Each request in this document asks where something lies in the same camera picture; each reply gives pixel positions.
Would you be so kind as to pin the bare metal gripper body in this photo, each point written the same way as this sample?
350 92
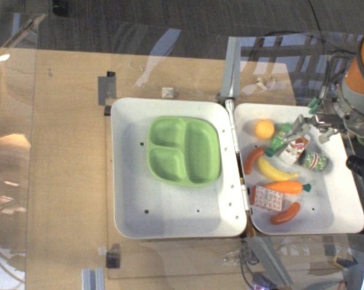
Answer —
336 120

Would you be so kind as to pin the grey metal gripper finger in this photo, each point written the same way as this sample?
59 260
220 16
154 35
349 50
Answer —
299 125
327 136

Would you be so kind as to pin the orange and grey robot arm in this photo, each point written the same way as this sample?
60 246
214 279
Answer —
355 80

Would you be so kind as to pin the green plastic bottle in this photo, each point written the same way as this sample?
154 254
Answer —
277 142

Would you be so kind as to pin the green and white can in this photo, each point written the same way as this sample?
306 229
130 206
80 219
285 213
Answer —
313 160

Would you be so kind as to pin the white and red carton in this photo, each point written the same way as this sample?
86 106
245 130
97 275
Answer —
292 153

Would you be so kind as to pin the orange ball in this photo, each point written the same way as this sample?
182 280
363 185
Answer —
264 129

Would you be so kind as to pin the yellow banana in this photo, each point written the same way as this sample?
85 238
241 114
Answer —
272 172

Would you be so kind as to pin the orange sausage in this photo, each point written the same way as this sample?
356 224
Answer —
252 161
286 214

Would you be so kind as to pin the white plastic tray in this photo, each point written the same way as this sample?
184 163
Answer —
176 213
336 198

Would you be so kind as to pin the orange carrot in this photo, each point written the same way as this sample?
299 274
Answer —
286 187

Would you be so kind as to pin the orange patterned carton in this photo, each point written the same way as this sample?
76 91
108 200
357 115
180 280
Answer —
268 198

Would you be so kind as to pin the green divided plate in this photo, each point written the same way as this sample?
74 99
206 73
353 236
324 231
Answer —
200 153

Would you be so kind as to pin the black cylinder on white bracket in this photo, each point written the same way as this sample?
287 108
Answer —
359 165

